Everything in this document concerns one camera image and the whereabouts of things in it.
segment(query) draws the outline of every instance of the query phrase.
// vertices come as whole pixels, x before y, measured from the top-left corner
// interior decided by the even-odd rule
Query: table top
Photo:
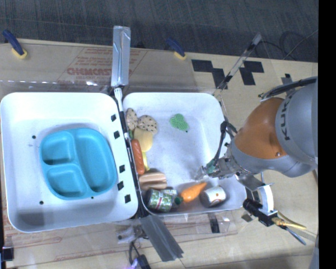
[[[19,60],[10,45],[0,44],[0,100],[13,91],[101,91],[110,78],[111,47],[20,39],[28,57]],[[131,49],[132,91],[215,92],[238,57],[187,53],[181,60],[170,51]],[[224,115],[240,128],[259,104],[258,95],[282,83],[318,75],[318,64],[248,58],[227,89],[219,93]],[[274,204],[289,219],[307,227],[298,232],[304,246],[277,226],[265,227],[254,219],[242,219],[243,208],[217,214],[221,232],[211,233],[209,218],[164,219],[181,246],[183,258],[162,262],[149,240],[140,240],[138,250],[152,268],[241,268],[279,265],[308,267],[318,232],[318,186],[315,172],[298,178],[267,170],[265,183],[273,183]],[[128,243],[118,243],[116,234],[125,224],[98,224],[25,234],[7,218],[3,194],[5,244],[15,249],[8,268],[128,268]]]

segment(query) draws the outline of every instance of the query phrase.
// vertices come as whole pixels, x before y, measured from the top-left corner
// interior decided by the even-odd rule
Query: dark gray carpet
[[[318,61],[319,0],[0,0],[1,32],[18,38],[112,44],[129,26],[132,46],[240,56],[256,33],[253,57]]]

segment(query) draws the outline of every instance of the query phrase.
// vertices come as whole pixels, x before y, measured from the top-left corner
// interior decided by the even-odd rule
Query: blue clamp handle
[[[181,55],[182,57],[185,56],[183,47],[174,39],[172,38],[168,38],[166,39],[166,43],[174,50],[176,51],[179,55]]]
[[[5,39],[12,45],[13,49],[19,54],[24,55],[24,49],[16,39],[16,37],[11,33],[9,30],[3,30],[2,34],[4,35]]]

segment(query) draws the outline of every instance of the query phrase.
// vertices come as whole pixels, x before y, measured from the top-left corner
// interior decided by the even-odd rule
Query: orange carrot
[[[199,196],[200,192],[206,185],[207,185],[206,182],[195,184],[183,190],[180,196],[183,198],[184,202],[190,202]]]
[[[130,144],[132,145],[134,163],[136,164],[136,171],[139,175],[142,175],[145,172],[145,169],[144,169],[144,160],[141,146],[139,144],[139,141],[135,138],[130,141]]]

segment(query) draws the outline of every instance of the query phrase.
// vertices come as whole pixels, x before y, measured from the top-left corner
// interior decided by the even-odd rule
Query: blue divided plate
[[[90,128],[47,135],[40,144],[40,162],[49,189],[64,200],[97,196],[117,181],[107,140]]]

